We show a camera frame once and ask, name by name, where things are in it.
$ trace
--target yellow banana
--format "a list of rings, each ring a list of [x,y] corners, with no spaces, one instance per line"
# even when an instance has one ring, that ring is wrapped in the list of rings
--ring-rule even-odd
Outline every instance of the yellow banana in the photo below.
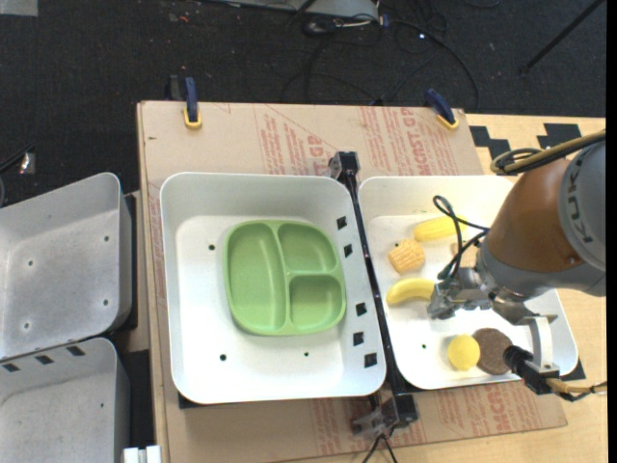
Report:
[[[426,300],[431,299],[435,284],[425,278],[406,278],[397,281],[386,295],[386,301],[393,304],[400,304],[407,300]]]

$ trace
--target toy lemon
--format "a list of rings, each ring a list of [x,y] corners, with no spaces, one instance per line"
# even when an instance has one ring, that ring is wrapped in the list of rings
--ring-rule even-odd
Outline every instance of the toy lemon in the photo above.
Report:
[[[480,345],[473,336],[459,335],[447,346],[447,358],[456,369],[469,370],[480,360]]]

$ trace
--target white bin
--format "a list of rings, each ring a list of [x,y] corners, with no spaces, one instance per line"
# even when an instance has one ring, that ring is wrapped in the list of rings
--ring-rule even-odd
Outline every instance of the white bin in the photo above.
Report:
[[[0,361],[121,326],[131,309],[131,248],[113,174],[0,209]]]
[[[402,278],[436,282],[438,273],[453,257],[451,245],[456,242],[455,236],[422,242],[425,264],[404,276],[388,261],[388,252],[396,242],[413,237],[415,225],[443,216],[433,204],[434,196],[448,199],[454,211],[468,221],[490,227],[512,186],[510,180],[496,176],[373,177],[360,186],[362,218],[396,364],[403,377],[418,388],[431,390],[520,379],[513,373],[490,375],[480,368],[456,370],[447,359],[446,349],[457,335],[496,328],[517,346],[533,351],[527,326],[513,326],[492,310],[458,311],[447,320],[430,319],[425,301],[395,306],[386,301],[390,287]],[[477,233],[479,230],[469,227],[464,238]],[[550,325],[553,361],[562,375],[570,373],[577,366],[577,345],[557,292],[548,291],[526,305],[536,313],[557,315]]]
[[[129,385],[103,338],[0,363],[0,463],[120,463]]]
[[[326,177],[185,173],[165,181],[160,199],[172,374],[182,395],[214,404],[369,395],[382,386],[381,333],[344,186]],[[302,221],[331,238],[347,298],[336,326],[268,337],[234,324],[221,251],[234,225],[255,219]]]

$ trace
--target green plate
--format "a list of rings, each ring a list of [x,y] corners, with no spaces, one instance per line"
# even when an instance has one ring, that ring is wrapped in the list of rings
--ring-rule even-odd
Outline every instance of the green plate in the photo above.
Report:
[[[337,325],[345,285],[331,238],[314,225],[255,220],[233,227],[223,250],[231,314],[264,336],[306,335]]]

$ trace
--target dark carpet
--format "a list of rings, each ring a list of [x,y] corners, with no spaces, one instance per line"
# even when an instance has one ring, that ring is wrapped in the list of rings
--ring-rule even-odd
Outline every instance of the dark carpet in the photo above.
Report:
[[[135,107],[171,75],[201,101],[422,106],[605,117],[606,3],[527,74],[595,0],[382,0],[376,23],[308,37],[308,13],[196,0],[39,0],[0,15],[0,163],[32,143],[33,174],[2,170],[4,205],[100,172],[139,188]]]

